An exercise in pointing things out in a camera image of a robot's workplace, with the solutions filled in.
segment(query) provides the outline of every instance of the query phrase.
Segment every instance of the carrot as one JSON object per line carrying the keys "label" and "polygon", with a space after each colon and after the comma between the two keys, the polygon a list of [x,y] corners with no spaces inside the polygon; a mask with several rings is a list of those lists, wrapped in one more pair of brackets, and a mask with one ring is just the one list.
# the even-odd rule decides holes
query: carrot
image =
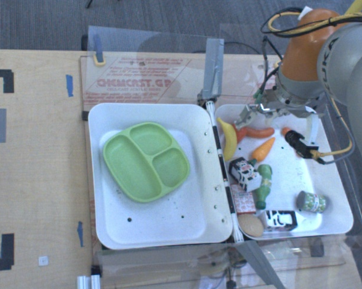
{"label": "carrot", "polygon": [[291,131],[290,128],[284,127],[284,128],[281,130],[281,133],[282,133],[283,136],[285,136],[289,131]]}
{"label": "carrot", "polygon": [[237,129],[236,125],[234,124],[233,127],[236,130],[237,143],[239,143],[245,136],[252,138],[267,138],[272,136],[275,132],[274,128],[255,129],[249,126],[245,126],[241,129]]}
{"label": "carrot", "polygon": [[237,143],[239,143],[247,135],[248,129],[246,126],[241,129],[237,129],[235,124],[233,124],[233,128],[236,131]]}
{"label": "carrot", "polygon": [[246,126],[246,128],[248,128],[247,136],[252,138],[267,138],[275,133],[274,128],[255,129],[249,126]]}
{"label": "carrot", "polygon": [[257,161],[263,161],[269,154],[269,151],[271,151],[275,139],[275,137],[272,137],[257,147],[252,153],[252,158]]}

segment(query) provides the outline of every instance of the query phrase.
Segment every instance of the green bottle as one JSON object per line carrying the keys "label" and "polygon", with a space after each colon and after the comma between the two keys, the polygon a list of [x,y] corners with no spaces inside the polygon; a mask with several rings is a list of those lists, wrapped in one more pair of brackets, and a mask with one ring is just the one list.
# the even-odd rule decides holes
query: green bottle
{"label": "green bottle", "polygon": [[261,186],[254,190],[257,196],[256,208],[264,210],[266,207],[265,199],[271,192],[272,168],[270,165],[262,164],[257,168],[257,171],[261,175],[262,180]]}

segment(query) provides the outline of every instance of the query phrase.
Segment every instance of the wooden table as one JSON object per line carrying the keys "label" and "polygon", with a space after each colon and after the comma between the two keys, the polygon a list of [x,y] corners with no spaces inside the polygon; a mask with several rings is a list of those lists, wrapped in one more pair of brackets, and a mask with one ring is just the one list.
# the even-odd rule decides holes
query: wooden table
{"label": "wooden table", "polygon": [[[0,50],[0,69],[14,73],[13,93],[4,93],[0,78],[0,109],[6,118],[5,142],[0,142],[0,263],[8,260],[7,269],[0,270],[0,288],[75,288],[77,276],[91,273],[86,124],[81,118],[84,55]],[[10,242],[2,242],[2,235]],[[6,257],[12,235],[13,262]],[[347,247],[343,256],[345,264],[278,275],[294,288],[307,288],[314,278],[321,280],[316,288],[346,288],[346,282],[362,288]],[[38,259],[46,257],[48,264],[40,265]]]}

